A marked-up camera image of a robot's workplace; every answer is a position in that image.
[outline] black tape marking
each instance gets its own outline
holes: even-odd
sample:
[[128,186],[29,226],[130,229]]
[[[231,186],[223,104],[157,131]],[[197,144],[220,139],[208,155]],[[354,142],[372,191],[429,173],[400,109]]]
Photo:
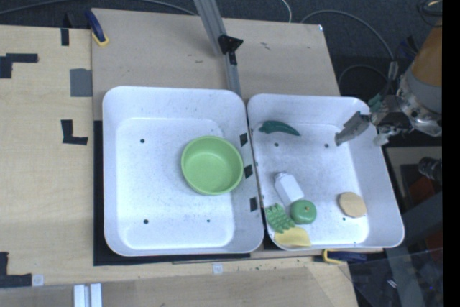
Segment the black tape marking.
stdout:
[[239,144],[241,147],[245,146],[247,143],[247,133],[243,133],[242,135],[239,136]]
[[244,169],[244,177],[249,178],[252,175],[252,165],[248,165]]
[[0,57],[0,78],[12,77],[13,63],[38,63],[38,54],[7,53]]
[[32,274],[7,275],[8,252],[0,252],[0,288],[32,286]]
[[77,68],[70,70],[70,96],[91,97],[93,95],[93,74],[91,70]]
[[251,209],[251,212],[253,211],[256,211],[259,206],[257,205],[257,198],[256,197],[253,197],[249,200],[249,205],[251,206],[250,209]]
[[63,128],[63,143],[68,143],[72,145],[86,145],[88,144],[87,137],[74,137],[73,136],[73,120],[72,119],[62,119],[60,121]]
[[66,28],[60,29],[60,44],[62,46],[70,45],[69,30]]

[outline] robotic hand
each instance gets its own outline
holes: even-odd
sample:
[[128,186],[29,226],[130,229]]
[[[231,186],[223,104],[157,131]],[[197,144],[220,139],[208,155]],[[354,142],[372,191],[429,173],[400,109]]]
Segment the robotic hand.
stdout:
[[370,114],[355,113],[336,134],[337,146],[360,135],[370,124],[377,128],[374,143],[380,146],[390,136],[414,129],[432,137],[442,135],[442,20],[402,75],[397,93],[388,95],[396,73],[397,63],[393,62],[386,88],[369,101]]

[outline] green round object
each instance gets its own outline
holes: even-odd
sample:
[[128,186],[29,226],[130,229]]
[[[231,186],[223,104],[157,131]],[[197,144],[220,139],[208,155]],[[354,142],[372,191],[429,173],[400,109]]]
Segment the green round object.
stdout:
[[190,141],[182,152],[180,166],[192,189],[203,195],[221,195],[234,190],[243,178],[244,165],[238,150],[217,136]]
[[307,200],[298,200],[290,206],[290,217],[296,224],[311,224],[316,219],[316,206]]

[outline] beige round cookie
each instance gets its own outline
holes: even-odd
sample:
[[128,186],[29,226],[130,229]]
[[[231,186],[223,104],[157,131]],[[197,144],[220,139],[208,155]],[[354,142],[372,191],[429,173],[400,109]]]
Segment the beige round cookie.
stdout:
[[339,197],[340,208],[352,218],[360,218],[367,213],[363,199],[353,192],[342,193]]

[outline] gray tape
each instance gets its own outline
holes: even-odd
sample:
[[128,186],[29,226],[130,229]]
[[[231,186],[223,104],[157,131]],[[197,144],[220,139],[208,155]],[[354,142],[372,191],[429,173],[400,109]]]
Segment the gray tape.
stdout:
[[93,73],[84,68],[70,70],[70,96],[91,97],[93,95]]

